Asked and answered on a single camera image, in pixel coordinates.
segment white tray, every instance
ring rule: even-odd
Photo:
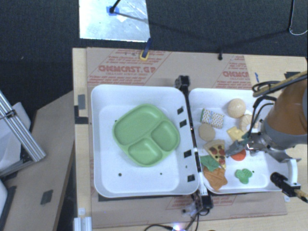
[[[134,107],[149,103],[159,108],[176,126],[180,144],[153,167],[134,163],[112,136],[114,122]],[[94,185],[105,197],[182,195],[195,192],[199,179],[184,95],[171,87],[100,85],[91,93]],[[187,125],[180,128],[180,122]]]
[[[224,123],[222,129],[214,128],[216,132],[215,140],[221,139],[225,141],[226,149],[233,143],[231,138],[227,134],[227,130],[231,127],[239,127],[239,119],[229,117],[227,112],[228,102],[234,98],[240,98],[244,100],[246,104],[246,114],[252,114],[253,104],[255,98],[253,98],[252,91],[250,90],[227,90],[227,89],[194,89],[190,92],[189,100],[192,110],[193,125],[196,134],[197,147],[199,155],[207,155],[208,153],[203,149],[203,145],[206,144],[204,140],[199,137],[198,128],[201,125],[200,117],[203,108],[217,112],[224,116]],[[259,116],[265,118],[271,106],[265,106]],[[282,175],[288,176],[289,170],[286,163],[278,163],[274,158],[264,152],[259,152],[255,156],[251,156],[249,152],[246,153],[246,158],[243,161],[235,161],[231,157],[226,158],[226,172],[225,177],[228,181],[227,185],[222,186],[218,191],[214,190],[207,179],[204,177],[205,186],[216,194],[228,194],[228,193],[253,193],[253,192],[270,192],[281,191],[270,181],[270,175],[273,172],[278,172]],[[235,177],[235,171],[237,169],[247,168],[253,171],[253,176],[249,178],[248,184],[240,183],[239,179]]]

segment blue clip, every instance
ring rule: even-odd
[[[143,61],[146,61],[148,60],[148,57],[149,57],[149,49],[150,49],[150,46],[152,44],[152,39],[149,38],[146,45],[145,45],[145,48],[143,51],[141,51],[141,54],[140,54],[140,59],[143,60]]]
[[[113,13],[110,13],[110,9],[112,8],[112,6],[107,6],[106,9],[107,9],[107,13],[111,16],[115,16],[117,15],[116,13],[120,13],[120,10],[118,7],[115,7],[115,11]]]

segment toy pizza slice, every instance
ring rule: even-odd
[[[220,166],[226,169],[226,154],[225,154],[225,141],[214,140],[206,143],[203,146],[204,149],[220,164]]]

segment cardboard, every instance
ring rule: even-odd
[[[147,61],[140,50],[87,49],[87,85],[91,173],[91,216],[93,228],[148,225],[189,221],[183,209],[192,203],[190,196],[105,199],[93,184],[91,127],[92,89],[99,84],[173,86],[179,75],[190,77],[194,88],[251,89],[244,56],[150,51]],[[213,197],[214,208],[200,220],[249,218],[287,214],[280,192],[220,195]]]

